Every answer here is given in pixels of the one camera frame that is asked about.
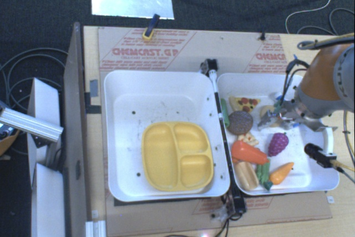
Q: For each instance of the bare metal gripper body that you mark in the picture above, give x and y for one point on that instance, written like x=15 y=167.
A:
x=291 y=109

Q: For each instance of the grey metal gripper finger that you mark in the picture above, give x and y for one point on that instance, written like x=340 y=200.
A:
x=287 y=122
x=265 y=120

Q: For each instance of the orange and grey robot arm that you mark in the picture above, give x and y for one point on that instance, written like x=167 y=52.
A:
x=319 y=83

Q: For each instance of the beige bread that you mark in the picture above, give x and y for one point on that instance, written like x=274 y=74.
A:
x=265 y=111

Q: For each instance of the purple grapes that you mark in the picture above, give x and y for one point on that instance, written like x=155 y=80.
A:
x=278 y=144

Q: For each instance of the pale yellow fries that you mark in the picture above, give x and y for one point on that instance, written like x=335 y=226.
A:
x=249 y=139

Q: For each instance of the brown round biscuit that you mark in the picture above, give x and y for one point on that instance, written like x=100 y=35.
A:
x=240 y=122

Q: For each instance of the yellow pizza slice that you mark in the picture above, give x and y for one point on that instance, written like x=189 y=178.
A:
x=244 y=103

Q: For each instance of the large orange carrot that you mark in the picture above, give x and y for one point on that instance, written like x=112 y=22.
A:
x=247 y=152

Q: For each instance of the green bean pod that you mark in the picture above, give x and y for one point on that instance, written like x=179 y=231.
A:
x=225 y=113

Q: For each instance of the thin black and white rod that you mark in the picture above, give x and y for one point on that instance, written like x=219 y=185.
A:
x=219 y=108

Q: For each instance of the small orange carrot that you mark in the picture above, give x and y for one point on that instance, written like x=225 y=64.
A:
x=280 y=173

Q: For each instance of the white plastic tray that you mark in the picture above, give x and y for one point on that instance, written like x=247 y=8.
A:
x=302 y=175
x=130 y=108

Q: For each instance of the tan sausage in bun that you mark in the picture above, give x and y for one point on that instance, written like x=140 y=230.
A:
x=247 y=176

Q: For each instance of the yellow divided plate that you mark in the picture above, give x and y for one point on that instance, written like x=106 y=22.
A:
x=161 y=158

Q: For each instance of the brown cardboard board red print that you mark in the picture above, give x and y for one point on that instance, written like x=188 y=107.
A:
x=177 y=50

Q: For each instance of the black cylinder on white bracket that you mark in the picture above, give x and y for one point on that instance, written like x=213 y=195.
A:
x=319 y=154

